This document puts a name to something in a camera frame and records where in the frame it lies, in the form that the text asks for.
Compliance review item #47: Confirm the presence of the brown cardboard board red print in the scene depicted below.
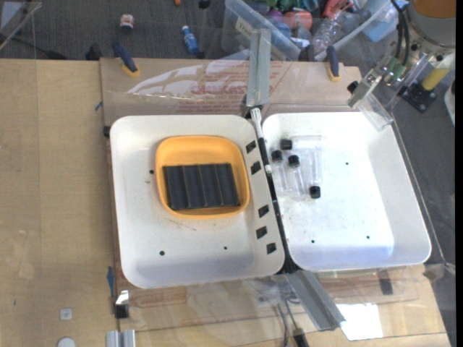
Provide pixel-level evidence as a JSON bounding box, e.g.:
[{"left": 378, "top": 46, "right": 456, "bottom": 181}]
[{"left": 99, "top": 56, "right": 422, "bottom": 305}]

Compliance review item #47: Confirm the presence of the clear plastic storage bin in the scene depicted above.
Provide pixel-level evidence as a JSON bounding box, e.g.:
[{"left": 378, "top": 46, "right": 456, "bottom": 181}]
[{"left": 222, "top": 0, "right": 409, "bottom": 61}]

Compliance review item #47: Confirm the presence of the black ribbed rectangular rack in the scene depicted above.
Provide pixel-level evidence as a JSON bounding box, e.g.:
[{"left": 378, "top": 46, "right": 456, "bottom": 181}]
[{"left": 161, "top": 162, "right": 242, "bottom": 211}]

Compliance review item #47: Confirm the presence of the orange red can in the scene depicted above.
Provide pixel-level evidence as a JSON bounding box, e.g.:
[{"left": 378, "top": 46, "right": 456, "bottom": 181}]
[{"left": 283, "top": 10, "right": 313, "bottom": 31}]

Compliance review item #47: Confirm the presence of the thin black and white rod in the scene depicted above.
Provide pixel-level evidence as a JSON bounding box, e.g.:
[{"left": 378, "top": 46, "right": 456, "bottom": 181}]
[{"left": 249, "top": 107, "right": 297, "bottom": 273}]

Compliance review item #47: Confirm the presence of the clear plastic bottle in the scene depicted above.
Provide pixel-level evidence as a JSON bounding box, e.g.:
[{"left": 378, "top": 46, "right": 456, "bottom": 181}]
[{"left": 310, "top": 14, "right": 349, "bottom": 54}]

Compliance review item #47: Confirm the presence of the white plastic tray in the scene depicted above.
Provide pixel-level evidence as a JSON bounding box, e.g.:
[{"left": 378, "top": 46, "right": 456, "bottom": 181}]
[
  {"left": 260, "top": 111, "right": 432, "bottom": 273},
  {"left": 109, "top": 113, "right": 286, "bottom": 289}
]

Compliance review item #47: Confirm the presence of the black block with thin wires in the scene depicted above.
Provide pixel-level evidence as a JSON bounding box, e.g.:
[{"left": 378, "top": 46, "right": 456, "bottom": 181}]
[{"left": 292, "top": 325, "right": 309, "bottom": 347}]

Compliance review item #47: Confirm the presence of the orange rectangular bowl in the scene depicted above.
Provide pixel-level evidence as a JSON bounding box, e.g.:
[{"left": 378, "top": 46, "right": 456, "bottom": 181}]
[{"left": 154, "top": 134, "right": 251, "bottom": 219}]

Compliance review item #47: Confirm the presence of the blue bottle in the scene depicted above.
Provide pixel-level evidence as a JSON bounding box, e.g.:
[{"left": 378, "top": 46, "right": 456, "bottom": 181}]
[{"left": 181, "top": 25, "right": 200, "bottom": 56}]

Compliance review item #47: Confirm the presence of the clear vial with black cap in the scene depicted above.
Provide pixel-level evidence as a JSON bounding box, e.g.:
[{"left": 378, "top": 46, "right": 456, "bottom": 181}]
[
  {"left": 287, "top": 154, "right": 307, "bottom": 197},
  {"left": 279, "top": 135, "right": 323, "bottom": 152},
  {"left": 308, "top": 149, "right": 324, "bottom": 200},
  {"left": 271, "top": 150, "right": 289, "bottom": 196}
]

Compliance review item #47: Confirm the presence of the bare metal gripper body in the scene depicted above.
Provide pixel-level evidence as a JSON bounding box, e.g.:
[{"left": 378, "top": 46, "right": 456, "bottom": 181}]
[{"left": 375, "top": 38, "right": 456, "bottom": 87}]

